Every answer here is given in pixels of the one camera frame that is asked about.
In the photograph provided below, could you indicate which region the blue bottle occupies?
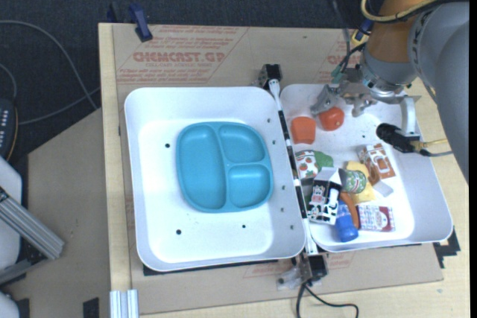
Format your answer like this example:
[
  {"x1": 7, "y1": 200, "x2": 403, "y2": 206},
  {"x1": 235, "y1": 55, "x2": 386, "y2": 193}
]
[{"x1": 335, "y1": 198, "x2": 360, "y2": 244}]

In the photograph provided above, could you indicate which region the orange sausage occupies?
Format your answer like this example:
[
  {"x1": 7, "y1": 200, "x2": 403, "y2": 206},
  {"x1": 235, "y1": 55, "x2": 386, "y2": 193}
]
[{"x1": 338, "y1": 191, "x2": 361, "y2": 230}]

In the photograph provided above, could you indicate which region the red-orange rounded block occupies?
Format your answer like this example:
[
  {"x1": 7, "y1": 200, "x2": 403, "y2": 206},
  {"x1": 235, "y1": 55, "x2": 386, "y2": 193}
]
[{"x1": 317, "y1": 106, "x2": 346, "y2": 133}]

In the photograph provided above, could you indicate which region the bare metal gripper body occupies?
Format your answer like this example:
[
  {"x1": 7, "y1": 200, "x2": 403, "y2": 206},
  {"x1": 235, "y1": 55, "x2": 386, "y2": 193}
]
[{"x1": 336, "y1": 69, "x2": 408, "y2": 105}]

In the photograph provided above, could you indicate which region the cow print milk carton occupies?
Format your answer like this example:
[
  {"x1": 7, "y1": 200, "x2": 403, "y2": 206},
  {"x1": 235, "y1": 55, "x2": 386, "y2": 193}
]
[{"x1": 306, "y1": 166, "x2": 344, "y2": 226}]

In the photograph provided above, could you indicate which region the black cylinder on white bracket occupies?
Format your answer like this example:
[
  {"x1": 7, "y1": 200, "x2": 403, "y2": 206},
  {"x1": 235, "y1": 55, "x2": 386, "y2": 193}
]
[{"x1": 375, "y1": 95, "x2": 423, "y2": 154}]

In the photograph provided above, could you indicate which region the white plastic tray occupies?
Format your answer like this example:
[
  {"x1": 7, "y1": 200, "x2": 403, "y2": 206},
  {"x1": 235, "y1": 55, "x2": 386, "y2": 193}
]
[
  {"x1": 279, "y1": 83, "x2": 455, "y2": 254},
  {"x1": 124, "y1": 86, "x2": 308, "y2": 273}
]

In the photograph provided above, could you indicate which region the thin black and white rod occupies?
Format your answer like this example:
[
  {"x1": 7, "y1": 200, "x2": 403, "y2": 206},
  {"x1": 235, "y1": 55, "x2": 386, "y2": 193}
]
[{"x1": 268, "y1": 79, "x2": 318, "y2": 255}]

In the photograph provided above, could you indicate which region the orange rounded block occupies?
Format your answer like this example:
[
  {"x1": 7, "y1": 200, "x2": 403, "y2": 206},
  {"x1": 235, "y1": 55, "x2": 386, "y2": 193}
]
[{"x1": 290, "y1": 115, "x2": 318, "y2": 145}]

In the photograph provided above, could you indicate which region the blue divided plate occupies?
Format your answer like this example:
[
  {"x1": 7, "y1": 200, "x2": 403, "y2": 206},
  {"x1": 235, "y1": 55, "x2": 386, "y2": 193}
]
[{"x1": 175, "y1": 121, "x2": 274, "y2": 214}]

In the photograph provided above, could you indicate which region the green can with red label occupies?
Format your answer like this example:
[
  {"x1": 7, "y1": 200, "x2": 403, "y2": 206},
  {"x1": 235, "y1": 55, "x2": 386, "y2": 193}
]
[{"x1": 340, "y1": 168, "x2": 368, "y2": 195}]

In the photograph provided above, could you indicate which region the brown cardboard board, red print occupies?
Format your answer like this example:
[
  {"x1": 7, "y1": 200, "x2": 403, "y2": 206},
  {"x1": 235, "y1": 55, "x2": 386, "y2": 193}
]
[{"x1": 111, "y1": 24, "x2": 445, "y2": 316}]

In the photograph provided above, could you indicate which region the red and white carton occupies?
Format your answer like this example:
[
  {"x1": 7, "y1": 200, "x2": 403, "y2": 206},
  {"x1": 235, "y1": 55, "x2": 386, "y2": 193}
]
[{"x1": 356, "y1": 204, "x2": 397, "y2": 233}]

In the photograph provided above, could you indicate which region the strawberry print can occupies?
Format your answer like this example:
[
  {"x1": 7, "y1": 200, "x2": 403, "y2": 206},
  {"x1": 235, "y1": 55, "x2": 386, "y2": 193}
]
[{"x1": 294, "y1": 149, "x2": 321, "y2": 180}]

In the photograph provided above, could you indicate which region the green leaf-shaped toy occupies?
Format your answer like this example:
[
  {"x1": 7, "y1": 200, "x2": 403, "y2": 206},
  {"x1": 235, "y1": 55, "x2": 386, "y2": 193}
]
[{"x1": 314, "y1": 150, "x2": 335, "y2": 169}]

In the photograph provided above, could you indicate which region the orange and white carton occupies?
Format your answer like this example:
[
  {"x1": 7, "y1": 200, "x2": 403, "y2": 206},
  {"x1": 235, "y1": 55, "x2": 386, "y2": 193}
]
[{"x1": 356, "y1": 142, "x2": 397, "y2": 188}]

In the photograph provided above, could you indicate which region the yellow cheese wedge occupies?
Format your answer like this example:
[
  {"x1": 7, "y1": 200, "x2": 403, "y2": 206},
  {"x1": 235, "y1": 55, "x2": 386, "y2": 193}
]
[{"x1": 344, "y1": 159, "x2": 376, "y2": 206}]

